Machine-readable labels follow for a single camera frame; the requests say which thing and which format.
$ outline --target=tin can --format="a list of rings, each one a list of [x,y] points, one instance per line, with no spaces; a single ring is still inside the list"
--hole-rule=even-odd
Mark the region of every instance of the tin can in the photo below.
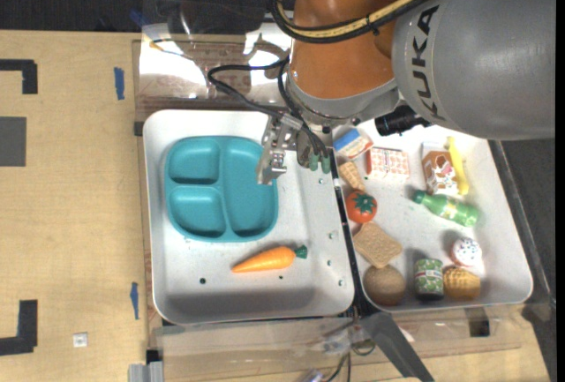
[[[443,263],[440,259],[422,258],[414,263],[414,289],[421,301],[443,299]]]

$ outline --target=wooden surface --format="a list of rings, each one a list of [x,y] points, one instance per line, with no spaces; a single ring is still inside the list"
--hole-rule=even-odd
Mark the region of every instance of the wooden surface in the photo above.
[[[132,132],[132,42],[138,38],[0,31],[2,58],[33,59],[39,66],[37,95],[21,94],[20,73],[0,71],[0,116],[27,117],[26,167],[0,168],[0,337],[15,335],[19,300],[39,304],[38,346],[32,354],[0,356],[0,381],[126,381],[128,365],[145,360],[138,142]],[[124,69],[121,101],[114,67]],[[130,299],[133,282],[139,320]],[[520,346],[426,358],[428,370],[439,381],[548,380],[531,325],[516,321]],[[81,332],[88,333],[88,346],[74,348],[72,336]],[[389,363],[355,362],[354,381],[399,376]]]

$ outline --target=red tomato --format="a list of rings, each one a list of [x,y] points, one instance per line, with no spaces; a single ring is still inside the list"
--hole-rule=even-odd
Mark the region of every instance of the red tomato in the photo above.
[[[369,222],[377,214],[377,200],[366,192],[354,191],[345,199],[345,211],[354,222]]]

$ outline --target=orange carrot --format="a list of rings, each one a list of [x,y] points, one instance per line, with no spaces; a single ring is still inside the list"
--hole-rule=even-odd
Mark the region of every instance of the orange carrot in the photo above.
[[[268,251],[263,251],[233,266],[231,272],[249,273],[253,271],[267,271],[270,269],[284,269],[292,264],[294,258],[306,258],[307,253],[308,250],[304,245],[295,251],[282,245]]]

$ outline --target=teal divided plate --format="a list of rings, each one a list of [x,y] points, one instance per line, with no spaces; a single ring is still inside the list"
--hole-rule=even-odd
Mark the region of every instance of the teal divided plate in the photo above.
[[[265,236],[278,215],[276,180],[257,184],[263,148],[250,139],[179,140],[167,154],[165,197],[173,226],[200,241],[235,243]]]

